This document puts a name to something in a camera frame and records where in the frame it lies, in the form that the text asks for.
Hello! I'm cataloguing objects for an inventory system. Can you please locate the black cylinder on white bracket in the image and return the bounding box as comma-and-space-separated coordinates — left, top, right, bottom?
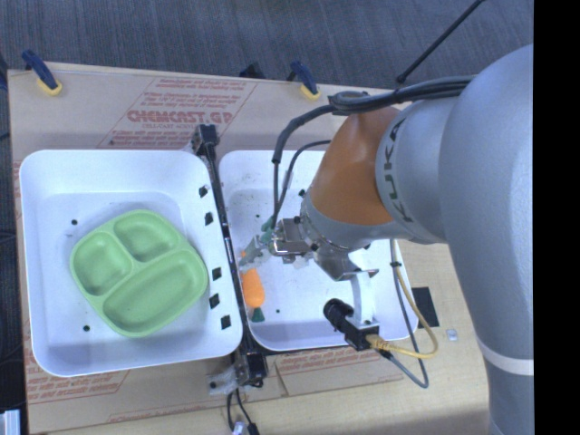
323, 247, 382, 352

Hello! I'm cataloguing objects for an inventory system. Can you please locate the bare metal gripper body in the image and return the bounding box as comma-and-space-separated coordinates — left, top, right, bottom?
270, 217, 364, 282

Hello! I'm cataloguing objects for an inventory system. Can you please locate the green divided plate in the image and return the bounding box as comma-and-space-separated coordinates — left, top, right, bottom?
69, 209, 210, 338

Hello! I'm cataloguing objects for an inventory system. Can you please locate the thin black and white rod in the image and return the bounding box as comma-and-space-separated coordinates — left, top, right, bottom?
203, 145, 257, 357

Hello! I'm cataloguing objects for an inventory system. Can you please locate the brown cardboard board red print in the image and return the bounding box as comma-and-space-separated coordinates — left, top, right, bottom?
6, 61, 413, 435

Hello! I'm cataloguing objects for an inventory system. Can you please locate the orange carrot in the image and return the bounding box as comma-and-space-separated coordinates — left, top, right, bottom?
239, 250, 267, 324

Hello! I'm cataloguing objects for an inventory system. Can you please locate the black block with thin wires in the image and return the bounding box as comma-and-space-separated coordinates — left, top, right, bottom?
192, 123, 220, 158
233, 351, 268, 387

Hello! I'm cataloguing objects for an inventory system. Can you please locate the white plastic tray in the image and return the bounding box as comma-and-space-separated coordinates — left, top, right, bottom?
217, 150, 419, 352
18, 149, 245, 378

